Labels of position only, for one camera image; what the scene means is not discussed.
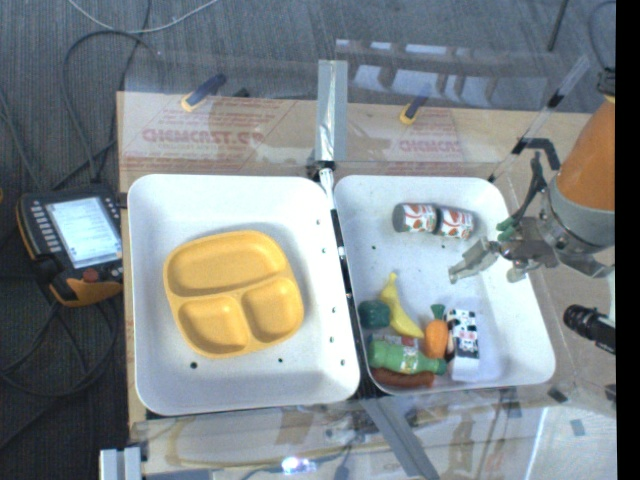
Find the brown cardboard board red print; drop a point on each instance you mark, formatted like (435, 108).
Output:
(210, 138)

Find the green broccoli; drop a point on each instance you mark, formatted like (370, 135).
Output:
(372, 314)

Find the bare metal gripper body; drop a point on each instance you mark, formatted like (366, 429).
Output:
(532, 243)

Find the green bottle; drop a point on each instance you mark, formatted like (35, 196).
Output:
(400, 357)

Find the black cylinder on white bracket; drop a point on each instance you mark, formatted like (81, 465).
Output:
(590, 324)

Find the white plastic tray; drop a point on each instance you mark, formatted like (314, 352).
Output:
(225, 203)
(505, 328)

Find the black and white milk carton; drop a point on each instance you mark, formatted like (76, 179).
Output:
(465, 338)

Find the yellow divided plate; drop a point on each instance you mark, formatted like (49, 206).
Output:
(230, 268)

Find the orange carrot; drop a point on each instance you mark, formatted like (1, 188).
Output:
(436, 338)

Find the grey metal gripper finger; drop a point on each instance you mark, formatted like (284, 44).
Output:
(475, 260)
(517, 272)

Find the yellow banana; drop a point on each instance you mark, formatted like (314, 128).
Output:
(400, 313)

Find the orange and white can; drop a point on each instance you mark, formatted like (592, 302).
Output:
(415, 218)
(456, 223)

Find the brown sausage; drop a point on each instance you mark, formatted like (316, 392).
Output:
(402, 379)

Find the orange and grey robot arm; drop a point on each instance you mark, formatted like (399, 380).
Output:
(590, 168)

